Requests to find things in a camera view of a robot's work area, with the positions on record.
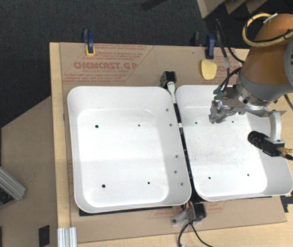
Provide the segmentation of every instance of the wooden table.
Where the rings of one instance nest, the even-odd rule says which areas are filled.
[[[175,47],[163,48],[167,53],[174,52]],[[191,51],[202,56],[201,48],[190,48]],[[240,58],[245,58],[247,50],[236,50]],[[56,189],[57,189],[57,216],[58,227],[71,227],[70,201],[68,194],[67,164],[66,164],[66,143],[65,127],[63,120],[63,93],[61,77],[61,54],[60,43],[50,43],[50,69],[51,69],[51,89],[53,102],[53,124],[54,124],[54,144],[55,144],[55,165],[56,165]],[[293,112],[290,110],[285,100],[281,98],[275,105],[277,110],[287,110],[283,115],[282,139],[286,141],[287,147],[293,147]],[[293,162],[289,162],[293,176]],[[201,238],[212,246],[293,246],[293,205],[289,206],[287,222],[280,224],[262,225],[230,228],[224,230],[213,230],[202,232]],[[79,244],[81,247],[87,246],[177,246],[177,234],[150,236],[143,238],[132,238],[122,240],[112,240],[104,242],[91,242]],[[187,246],[202,246],[194,233],[184,233],[182,242]]]

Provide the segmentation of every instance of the yellow pad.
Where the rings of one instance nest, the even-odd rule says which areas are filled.
[[[210,60],[201,61],[201,73],[205,80],[212,80],[216,77],[217,65]]]

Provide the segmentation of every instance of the brown cylinder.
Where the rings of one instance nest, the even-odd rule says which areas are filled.
[[[268,40],[293,29],[293,15],[279,14],[265,23],[255,41]],[[251,47],[243,66],[244,76],[251,82],[266,85],[288,84],[284,58],[289,40],[267,47]]]

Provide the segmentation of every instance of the blue clamp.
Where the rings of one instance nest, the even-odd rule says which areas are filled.
[[[214,59],[214,47],[215,47],[215,37],[212,34],[208,34],[206,37],[206,46],[205,50],[207,59]]]
[[[85,43],[85,52],[88,57],[93,57],[96,54],[94,45],[94,34],[90,29],[85,29],[82,33],[82,42]]]

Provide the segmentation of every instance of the white tray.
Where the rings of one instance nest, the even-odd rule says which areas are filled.
[[[80,86],[67,98],[74,195],[89,213],[181,205],[191,196],[170,94]]]
[[[270,157],[247,140],[251,131],[269,136],[269,118],[236,114],[211,124],[215,88],[185,85],[176,91],[197,193],[208,201],[290,193],[293,180],[287,160]]]

